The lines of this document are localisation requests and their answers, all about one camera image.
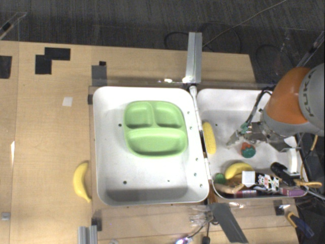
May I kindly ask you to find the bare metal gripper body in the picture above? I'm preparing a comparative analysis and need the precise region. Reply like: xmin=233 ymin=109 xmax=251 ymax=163
xmin=241 ymin=121 xmax=287 ymax=144

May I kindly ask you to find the green divided plate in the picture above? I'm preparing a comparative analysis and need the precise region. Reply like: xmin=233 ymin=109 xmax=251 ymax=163
xmin=123 ymin=100 xmax=189 ymax=158

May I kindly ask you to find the purple packet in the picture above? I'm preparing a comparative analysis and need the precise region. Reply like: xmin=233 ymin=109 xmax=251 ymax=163
xmin=278 ymin=186 xmax=307 ymax=197

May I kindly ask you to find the black and white patterned carton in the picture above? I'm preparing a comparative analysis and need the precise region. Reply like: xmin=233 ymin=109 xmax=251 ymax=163
xmin=254 ymin=173 xmax=281 ymax=192

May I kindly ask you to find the white plastic tray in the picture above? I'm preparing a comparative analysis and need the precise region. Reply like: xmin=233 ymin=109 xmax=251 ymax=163
xmin=197 ymin=88 xmax=309 ymax=200
xmin=92 ymin=85 xmax=210 ymax=207

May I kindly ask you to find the tan bread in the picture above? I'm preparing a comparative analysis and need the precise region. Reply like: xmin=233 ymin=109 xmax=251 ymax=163
xmin=214 ymin=182 xmax=245 ymax=195

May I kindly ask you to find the dark red box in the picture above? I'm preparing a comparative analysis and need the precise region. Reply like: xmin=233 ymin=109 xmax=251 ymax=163
xmin=234 ymin=190 xmax=258 ymax=199

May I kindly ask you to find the white cube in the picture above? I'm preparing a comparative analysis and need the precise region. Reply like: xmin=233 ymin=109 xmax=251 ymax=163
xmin=241 ymin=170 xmax=256 ymax=187

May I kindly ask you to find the black cylinder on white bracket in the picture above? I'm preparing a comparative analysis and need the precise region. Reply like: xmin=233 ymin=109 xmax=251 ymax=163
xmin=270 ymin=147 xmax=302 ymax=187

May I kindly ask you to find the yellow banana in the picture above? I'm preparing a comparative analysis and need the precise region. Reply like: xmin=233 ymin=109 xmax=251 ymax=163
xmin=73 ymin=162 xmax=92 ymax=204
xmin=224 ymin=162 xmax=254 ymax=180

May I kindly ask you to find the yellow corn cob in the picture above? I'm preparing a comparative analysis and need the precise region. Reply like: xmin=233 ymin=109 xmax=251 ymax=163
xmin=202 ymin=121 xmax=217 ymax=155

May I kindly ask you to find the red and green toy vegetable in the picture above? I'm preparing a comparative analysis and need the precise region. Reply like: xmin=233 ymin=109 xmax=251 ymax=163
xmin=241 ymin=142 xmax=257 ymax=159

